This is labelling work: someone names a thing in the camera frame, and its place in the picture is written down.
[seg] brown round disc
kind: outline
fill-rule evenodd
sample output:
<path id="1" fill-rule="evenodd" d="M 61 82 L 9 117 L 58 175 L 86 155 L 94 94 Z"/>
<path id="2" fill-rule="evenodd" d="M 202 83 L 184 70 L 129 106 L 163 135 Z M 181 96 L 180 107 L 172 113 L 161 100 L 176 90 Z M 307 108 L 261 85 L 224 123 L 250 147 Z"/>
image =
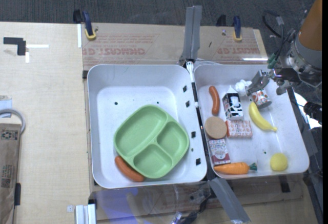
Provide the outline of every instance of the brown round disc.
<path id="1" fill-rule="evenodd" d="M 205 121 L 205 131 L 211 138 L 224 138 L 227 134 L 227 125 L 221 118 L 211 116 Z"/>

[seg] soda can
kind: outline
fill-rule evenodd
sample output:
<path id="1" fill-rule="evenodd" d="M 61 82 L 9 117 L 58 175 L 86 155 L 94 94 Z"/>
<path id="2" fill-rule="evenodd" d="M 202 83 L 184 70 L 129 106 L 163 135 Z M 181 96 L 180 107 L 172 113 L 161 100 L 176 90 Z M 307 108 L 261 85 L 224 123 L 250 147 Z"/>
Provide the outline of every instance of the soda can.
<path id="1" fill-rule="evenodd" d="M 267 107 L 272 103 L 265 89 L 258 90 L 252 93 L 251 96 L 252 96 L 252 100 L 254 101 L 254 103 L 257 105 L 259 109 Z"/>

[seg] sausage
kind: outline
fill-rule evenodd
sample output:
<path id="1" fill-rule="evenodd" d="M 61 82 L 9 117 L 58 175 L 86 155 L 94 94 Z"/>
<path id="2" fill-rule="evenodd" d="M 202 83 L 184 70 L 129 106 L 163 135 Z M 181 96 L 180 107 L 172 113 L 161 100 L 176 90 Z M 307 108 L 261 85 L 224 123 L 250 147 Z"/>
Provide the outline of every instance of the sausage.
<path id="1" fill-rule="evenodd" d="M 212 106 L 212 114 L 218 115 L 219 109 L 220 109 L 220 98 L 219 93 L 217 92 L 216 88 L 214 86 L 209 87 L 209 92 L 213 100 L 213 106 Z"/>
<path id="2" fill-rule="evenodd" d="M 117 165 L 120 172 L 126 176 L 127 178 L 135 181 L 135 182 L 143 182 L 145 177 L 140 173 L 130 168 L 130 166 L 124 161 L 121 156 L 115 157 L 115 164 Z"/>

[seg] yellow clamp pad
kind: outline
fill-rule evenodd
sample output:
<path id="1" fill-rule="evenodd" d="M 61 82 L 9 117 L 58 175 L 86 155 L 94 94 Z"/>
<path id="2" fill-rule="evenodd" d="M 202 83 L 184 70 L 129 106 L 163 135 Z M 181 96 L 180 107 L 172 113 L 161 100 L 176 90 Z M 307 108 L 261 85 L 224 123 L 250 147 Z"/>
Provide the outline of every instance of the yellow clamp pad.
<path id="1" fill-rule="evenodd" d="M 96 39 L 96 33 L 94 32 L 93 29 L 92 29 L 92 35 L 88 34 L 87 29 L 84 29 L 84 33 L 86 34 L 88 40 L 95 40 Z"/>
<path id="2" fill-rule="evenodd" d="M 235 32 L 235 31 L 232 33 L 232 38 L 233 38 L 236 42 L 240 42 L 240 41 L 242 40 L 242 36 L 241 36 L 241 34 L 240 34 L 240 38 L 237 38 L 237 37 L 236 37 L 236 32 Z"/>

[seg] yellow banana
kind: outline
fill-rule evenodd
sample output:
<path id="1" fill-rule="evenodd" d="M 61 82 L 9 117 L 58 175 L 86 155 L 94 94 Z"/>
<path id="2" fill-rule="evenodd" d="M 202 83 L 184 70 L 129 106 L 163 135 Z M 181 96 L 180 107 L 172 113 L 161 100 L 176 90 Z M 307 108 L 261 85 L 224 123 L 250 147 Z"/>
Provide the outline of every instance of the yellow banana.
<path id="1" fill-rule="evenodd" d="M 267 120 L 265 120 L 254 102 L 251 102 L 248 107 L 248 113 L 252 119 L 252 121 L 257 125 L 260 129 L 263 130 L 273 130 L 277 131 L 276 127 L 273 127 Z"/>

